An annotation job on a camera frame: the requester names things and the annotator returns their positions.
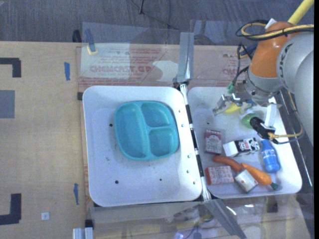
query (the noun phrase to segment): teal plate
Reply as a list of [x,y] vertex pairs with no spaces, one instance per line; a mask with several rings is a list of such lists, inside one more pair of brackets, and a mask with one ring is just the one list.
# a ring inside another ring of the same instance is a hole
[[160,102],[135,101],[118,106],[114,129],[121,152],[133,160],[164,158],[179,146],[173,114]]

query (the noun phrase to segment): beige surface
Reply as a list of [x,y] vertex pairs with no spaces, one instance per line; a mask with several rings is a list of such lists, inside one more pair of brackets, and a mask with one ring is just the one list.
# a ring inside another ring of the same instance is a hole
[[[1,239],[72,238],[73,228],[84,227],[75,48],[74,43],[0,42],[0,57],[22,62],[21,78],[0,65],[0,90],[15,90],[14,119],[0,119],[0,215],[9,213],[11,194],[22,194],[22,219],[0,226]],[[70,64],[70,81],[64,62]],[[50,220],[41,220],[43,212],[50,212]]]

